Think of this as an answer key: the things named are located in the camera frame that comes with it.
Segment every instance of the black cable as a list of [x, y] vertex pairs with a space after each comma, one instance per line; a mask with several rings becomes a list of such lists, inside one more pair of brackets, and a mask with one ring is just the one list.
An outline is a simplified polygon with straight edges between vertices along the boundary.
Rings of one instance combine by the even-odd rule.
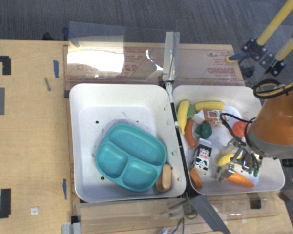
[[292, 167], [293, 168], [293, 158], [283, 159], [282, 165], [285, 167]]
[[232, 118], [235, 118], [235, 119], [237, 119], [237, 120], [240, 120], [240, 121], [243, 121], [243, 122], [248, 122], [248, 121], [246, 121], [246, 120], [244, 120], [244, 119], [240, 119], [239, 117], [237, 117], [237, 116], [234, 116], [234, 115], [232, 115], [232, 114], [228, 114], [228, 113], [221, 113], [220, 115], [219, 115], [219, 117], [220, 117], [220, 119], [221, 119], [221, 121], [222, 121], [222, 123], [223, 123], [223, 125], [229, 130], [229, 132], [230, 132], [230, 134], [241, 144], [241, 145], [243, 145], [243, 146], [246, 146], [246, 143], [245, 142], [243, 142], [237, 135], [235, 135], [234, 134], [234, 132], [233, 132], [233, 130], [232, 130], [232, 128], [229, 126], [229, 124], [226, 122], [226, 120], [223, 118], [223, 115], [227, 115], [227, 116], [230, 116], [230, 117], [232, 117]]
[[[242, 122], [245, 122], [245, 123], [246, 123], [246, 126], [245, 126], [245, 128], [244, 128], [244, 137], [245, 137], [245, 140], [246, 140], [247, 144], [251, 147], [252, 144], [250, 143], [250, 140], [249, 140], [249, 138], [248, 138], [248, 136], [247, 136], [247, 129], [248, 129], [249, 124], [252, 123], [252, 122], [255, 120], [255, 118], [252, 118], [252, 119], [250, 119], [250, 120], [244, 120], [244, 119], [241, 119], [241, 118], [239, 118], [239, 117], [237, 117], [237, 116], [234, 116], [234, 115], [232, 115], [232, 114], [228, 114], [228, 113], [221, 113], [221, 114], [219, 115], [219, 117], [220, 117], [220, 119], [221, 119], [223, 125], [229, 130], [230, 134], [231, 134], [231, 135], [232, 135], [232, 136], [233, 136], [238, 142], [240, 142], [243, 146], [246, 146], [247, 144], [246, 144], [245, 142], [243, 142], [243, 141], [242, 141], [237, 135], [234, 134], [232, 128], [231, 128], [231, 127], [229, 126], [229, 124], [224, 120], [224, 118], [222, 117], [222, 115], [227, 115], [227, 116], [233, 117], [233, 118], [235, 118], [235, 119], [237, 119], [237, 120], [239, 120], [239, 121], [242, 121]], [[257, 169], [259, 170], [259, 163], [258, 163], [258, 160], [257, 160], [256, 157], [255, 157], [255, 154], [252, 153], [251, 156], [252, 156], [253, 167], [256, 165]]]
[[183, 218], [178, 221], [176, 228], [170, 234], [174, 234], [178, 230], [182, 220], [183, 220]]
[[247, 151], [242, 153], [242, 156], [240, 157], [240, 160], [242, 161], [242, 163], [245, 161], [245, 157], [246, 157]]
[[190, 217], [190, 216], [189, 216], [190, 214], [191, 214], [191, 213], [189, 213], [188, 215], [185, 215], [185, 217], [186, 217], [187, 219], [189, 219], [189, 220], [194, 220], [194, 219], [199, 215], [198, 213], [196, 213], [194, 217]]
[[255, 86], [253, 86], [253, 94], [255, 97], [259, 99], [270, 99], [277, 96], [280, 96], [282, 94], [287, 94], [289, 91], [293, 89], [293, 82], [289, 85], [278, 87], [266, 91], [258, 91], [258, 89], [261, 89], [264, 86], [279, 86], [281, 83], [275, 79], [265, 79], [257, 83]]

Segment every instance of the blue tape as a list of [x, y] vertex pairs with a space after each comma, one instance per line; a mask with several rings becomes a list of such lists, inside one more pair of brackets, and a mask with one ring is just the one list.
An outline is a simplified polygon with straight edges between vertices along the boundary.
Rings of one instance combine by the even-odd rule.
[[59, 78], [59, 62], [57, 60], [53, 60], [53, 70], [54, 70], [54, 75], [55, 78]]
[[62, 188], [63, 188], [63, 192], [64, 192], [64, 197], [65, 197], [65, 199], [67, 199], [67, 185], [66, 185], [65, 178], [63, 179]]

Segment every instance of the toy banana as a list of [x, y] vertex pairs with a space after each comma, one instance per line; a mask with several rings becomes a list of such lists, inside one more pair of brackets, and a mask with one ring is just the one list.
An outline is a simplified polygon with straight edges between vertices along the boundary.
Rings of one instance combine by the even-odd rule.
[[204, 102], [198, 102], [194, 105], [194, 109], [197, 112], [200, 112], [202, 109], [208, 109], [208, 110], [224, 110], [225, 105], [220, 101], [204, 101]]
[[179, 107], [178, 107], [178, 112], [177, 112], [177, 119], [178, 119], [178, 124], [181, 130], [181, 134], [185, 134], [185, 127], [187, 123], [187, 112], [190, 106], [190, 102], [188, 100], [183, 100]]
[[217, 161], [217, 166], [224, 166], [228, 164], [233, 156], [234, 154], [225, 154], [221, 156]]

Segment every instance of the yellow pole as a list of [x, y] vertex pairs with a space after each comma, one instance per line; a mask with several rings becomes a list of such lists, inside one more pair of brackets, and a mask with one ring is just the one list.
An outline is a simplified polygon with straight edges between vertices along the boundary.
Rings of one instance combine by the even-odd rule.
[[293, 37], [289, 39], [289, 41], [284, 44], [284, 46], [275, 54], [275, 59], [278, 61], [282, 61], [293, 49]]
[[256, 40], [257, 44], [260, 46], [264, 46], [268, 39], [272, 36], [272, 34], [276, 31], [276, 29], [280, 26], [280, 24], [284, 21], [284, 19], [292, 10], [293, 0], [287, 0], [283, 7], [279, 10], [277, 15], [275, 15], [275, 17], [269, 23], [264, 32]]

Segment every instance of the metal bracket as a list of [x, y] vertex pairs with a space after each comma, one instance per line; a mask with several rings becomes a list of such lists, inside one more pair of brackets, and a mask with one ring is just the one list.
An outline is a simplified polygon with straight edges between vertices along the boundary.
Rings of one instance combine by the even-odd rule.
[[271, 67], [271, 65], [273, 65], [273, 63], [276, 62], [276, 59], [274, 58], [274, 54], [268, 52], [260, 61], [260, 65], [265, 68], [265, 69], [269, 69], [269, 67]]
[[61, 234], [81, 234], [80, 223], [63, 224], [61, 226]]
[[234, 174], [234, 164], [230, 162], [224, 165], [223, 167], [221, 167], [219, 171], [217, 171], [217, 180], [223, 181], [224, 178], [227, 178], [232, 174]]
[[163, 81], [174, 81], [178, 72], [179, 32], [166, 32], [164, 48]]
[[264, 46], [258, 45], [255, 39], [250, 39], [242, 47], [242, 51], [249, 53], [250, 57], [255, 61], [259, 61], [267, 53], [267, 49]]
[[277, 76], [281, 71], [282, 69], [285, 68], [285, 63], [282, 62], [282, 61], [277, 61], [275, 62], [274, 66], [270, 67], [270, 70], [269, 72], [273, 75], [273, 76]]

